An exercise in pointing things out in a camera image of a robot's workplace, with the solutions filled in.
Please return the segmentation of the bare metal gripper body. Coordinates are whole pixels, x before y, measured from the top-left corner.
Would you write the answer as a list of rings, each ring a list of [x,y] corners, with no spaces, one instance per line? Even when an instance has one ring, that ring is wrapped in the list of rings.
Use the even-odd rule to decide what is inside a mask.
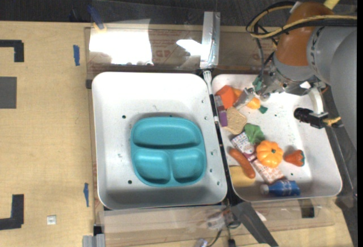
[[[256,93],[289,93],[301,95],[300,84],[281,75],[278,70],[269,70],[259,75],[256,80]]]

